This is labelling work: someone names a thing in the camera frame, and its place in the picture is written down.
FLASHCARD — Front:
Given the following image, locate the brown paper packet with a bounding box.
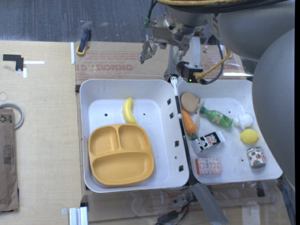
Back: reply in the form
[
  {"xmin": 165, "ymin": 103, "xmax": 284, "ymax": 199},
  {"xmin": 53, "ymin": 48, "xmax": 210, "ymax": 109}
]
[{"xmin": 0, "ymin": 109, "xmax": 20, "ymax": 212}]

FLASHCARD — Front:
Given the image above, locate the black cylinder on white bracket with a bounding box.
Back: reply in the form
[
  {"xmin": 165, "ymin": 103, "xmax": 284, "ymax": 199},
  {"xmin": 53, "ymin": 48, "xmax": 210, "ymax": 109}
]
[{"xmin": 176, "ymin": 36, "xmax": 204, "ymax": 83}]

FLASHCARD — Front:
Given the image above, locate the orange divided plate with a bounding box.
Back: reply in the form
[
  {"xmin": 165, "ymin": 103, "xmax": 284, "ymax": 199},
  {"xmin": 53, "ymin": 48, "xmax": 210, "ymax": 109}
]
[{"xmin": 88, "ymin": 123, "xmax": 155, "ymax": 187}]

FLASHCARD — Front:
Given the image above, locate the green plastic bottle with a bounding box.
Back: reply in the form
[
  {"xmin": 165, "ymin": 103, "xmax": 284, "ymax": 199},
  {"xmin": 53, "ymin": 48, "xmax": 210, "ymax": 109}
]
[{"xmin": 199, "ymin": 106, "xmax": 234, "ymax": 128}]

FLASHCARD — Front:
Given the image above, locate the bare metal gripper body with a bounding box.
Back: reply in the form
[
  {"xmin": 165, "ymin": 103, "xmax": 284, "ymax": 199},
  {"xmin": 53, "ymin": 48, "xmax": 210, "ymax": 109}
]
[{"xmin": 148, "ymin": 12, "xmax": 208, "ymax": 53}]

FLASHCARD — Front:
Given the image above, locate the orange and white carton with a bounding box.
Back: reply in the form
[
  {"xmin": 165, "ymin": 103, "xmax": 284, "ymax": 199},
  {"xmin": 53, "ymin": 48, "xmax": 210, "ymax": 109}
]
[{"xmin": 195, "ymin": 157, "xmax": 222, "ymax": 176}]

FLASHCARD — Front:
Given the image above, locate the white can with tomato print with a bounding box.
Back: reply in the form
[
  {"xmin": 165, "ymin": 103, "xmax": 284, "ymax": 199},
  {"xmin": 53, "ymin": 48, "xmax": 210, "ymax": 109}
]
[{"xmin": 247, "ymin": 146, "xmax": 267, "ymax": 169}]

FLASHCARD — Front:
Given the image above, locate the white milk carton, cow print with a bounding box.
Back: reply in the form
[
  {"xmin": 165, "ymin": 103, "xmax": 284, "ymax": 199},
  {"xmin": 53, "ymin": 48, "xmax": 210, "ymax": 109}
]
[{"xmin": 191, "ymin": 131, "xmax": 226, "ymax": 155}]

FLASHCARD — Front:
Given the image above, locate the yellow lemon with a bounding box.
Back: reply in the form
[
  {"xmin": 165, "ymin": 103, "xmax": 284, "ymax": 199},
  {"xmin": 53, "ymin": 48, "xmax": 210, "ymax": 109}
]
[{"xmin": 240, "ymin": 128, "xmax": 260, "ymax": 145}]

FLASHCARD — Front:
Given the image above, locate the white plastic tray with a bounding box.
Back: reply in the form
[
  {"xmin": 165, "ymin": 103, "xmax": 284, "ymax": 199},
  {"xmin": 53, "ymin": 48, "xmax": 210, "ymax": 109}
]
[
  {"xmin": 79, "ymin": 79, "xmax": 190, "ymax": 194},
  {"xmin": 177, "ymin": 79, "xmax": 284, "ymax": 186}
]

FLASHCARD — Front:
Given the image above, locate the orange carrot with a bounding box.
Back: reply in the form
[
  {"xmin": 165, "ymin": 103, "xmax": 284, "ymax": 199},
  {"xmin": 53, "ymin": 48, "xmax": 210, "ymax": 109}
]
[{"xmin": 180, "ymin": 107, "xmax": 198, "ymax": 141}]

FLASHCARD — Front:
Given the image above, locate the yellow banana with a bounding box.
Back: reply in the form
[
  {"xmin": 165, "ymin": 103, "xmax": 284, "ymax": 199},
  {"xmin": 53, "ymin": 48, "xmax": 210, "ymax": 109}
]
[{"xmin": 122, "ymin": 97, "xmax": 139, "ymax": 126}]

